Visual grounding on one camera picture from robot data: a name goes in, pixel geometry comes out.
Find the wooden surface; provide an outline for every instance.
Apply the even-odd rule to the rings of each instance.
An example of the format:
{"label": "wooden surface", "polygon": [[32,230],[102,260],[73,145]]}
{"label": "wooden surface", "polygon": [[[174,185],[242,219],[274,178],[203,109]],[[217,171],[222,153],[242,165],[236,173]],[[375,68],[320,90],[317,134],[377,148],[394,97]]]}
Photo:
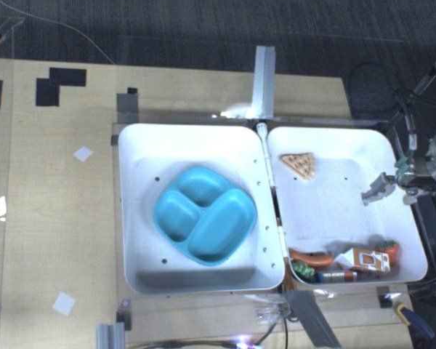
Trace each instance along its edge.
{"label": "wooden surface", "polygon": [[[0,349],[95,348],[97,325],[112,324],[117,308],[110,146],[116,93],[138,88],[140,112],[216,114],[235,103],[247,103],[253,77],[30,61],[15,61],[10,67],[10,62],[0,60],[0,68],[12,68],[0,72],[7,85],[4,95],[12,94],[12,109],[0,113],[5,124],[12,122]],[[61,87],[59,108],[36,107],[36,78],[48,78],[52,66],[87,69],[87,85]],[[276,77],[275,112],[350,115],[340,79],[303,76]],[[73,156],[83,146],[94,151],[85,162]],[[69,316],[52,309],[59,292],[76,298]],[[409,304],[408,295],[400,298]],[[211,296],[203,309],[200,298],[184,299],[140,298],[141,336],[167,340],[235,334],[227,331],[230,322],[223,314],[243,322],[243,329],[251,330],[248,333],[266,330],[266,326],[254,329],[252,305],[223,305]],[[411,347],[407,328],[392,310],[379,309],[374,294],[324,300],[320,306],[346,348]],[[290,330],[290,348],[312,347],[300,324]],[[275,333],[265,347],[280,348],[283,340],[281,333]]]}

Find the blue plate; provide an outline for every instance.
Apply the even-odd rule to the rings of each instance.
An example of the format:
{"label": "blue plate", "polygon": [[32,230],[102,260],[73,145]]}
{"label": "blue plate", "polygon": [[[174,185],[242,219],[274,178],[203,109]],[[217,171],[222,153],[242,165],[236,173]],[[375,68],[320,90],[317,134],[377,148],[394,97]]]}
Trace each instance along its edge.
{"label": "blue plate", "polygon": [[176,248],[202,265],[224,262],[257,220],[257,209],[242,189],[208,168],[183,172],[161,194],[153,220]]}

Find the toy pizza slice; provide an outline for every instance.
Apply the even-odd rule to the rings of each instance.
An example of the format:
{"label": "toy pizza slice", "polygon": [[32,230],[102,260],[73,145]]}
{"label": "toy pizza slice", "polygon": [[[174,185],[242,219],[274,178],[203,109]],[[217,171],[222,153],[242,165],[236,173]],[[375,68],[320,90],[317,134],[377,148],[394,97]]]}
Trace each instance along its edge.
{"label": "toy pizza slice", "polygon": [[313,153],[281,156],[281,161],[305,180],[315,176],[315,157]]}

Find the toy carton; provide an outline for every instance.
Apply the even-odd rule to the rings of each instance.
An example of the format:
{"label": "toy carton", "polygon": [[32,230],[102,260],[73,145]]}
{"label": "toy carton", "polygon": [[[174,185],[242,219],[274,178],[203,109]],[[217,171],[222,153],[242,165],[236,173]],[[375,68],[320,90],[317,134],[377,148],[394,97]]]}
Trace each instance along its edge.
{"label": "toy carton", "polygon": [[351,248],[334,259],[342,267],[367,273],[388,273],[391,271],[387,253],[367,249]]}

